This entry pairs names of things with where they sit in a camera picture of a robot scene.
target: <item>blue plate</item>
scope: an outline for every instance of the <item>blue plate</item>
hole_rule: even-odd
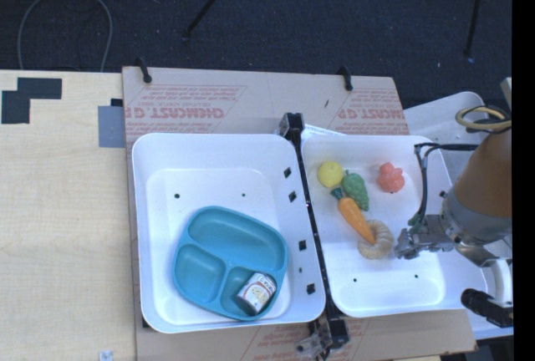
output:
[[[171,275],[179,294],[229,318],[252,321],[277,300],[288,265],[288,248],[271,226],[238,211],[207,206],[186,223],[173,257]],[[270,276],[277,291],[256,315],[236,295],[255,272]]]

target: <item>yellow ball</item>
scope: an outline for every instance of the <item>yellow ball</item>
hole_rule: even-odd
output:
[[[328,160],[318,168],[318,180],[325,187],[335,187],[344,178],[344,170],[338,162]]]

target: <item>green pepper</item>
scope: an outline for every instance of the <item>green pepper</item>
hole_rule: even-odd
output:
[[[364,179],[359,174],[345,171],[341,184],[345,194],[353,198],[362,211],[369,209],[368,191],[364,185]]]

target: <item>toy carrot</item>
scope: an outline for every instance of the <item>toy carrot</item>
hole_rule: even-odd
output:
[[[354,199],[344,196],[342,189],[337,187],[331,191],[336,199],[338,199],[338,209],[342,213],[342,217],[353,227],[367,242],[371,245],[375,244],[374,234],[370,230],[366,219],[362,215],[357,202]]]

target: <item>white can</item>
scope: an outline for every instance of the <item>white can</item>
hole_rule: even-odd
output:
[[[276,291],[275,281],[268,275],[255,272],[236,295],[236,300],[250,315],[257,315]]]

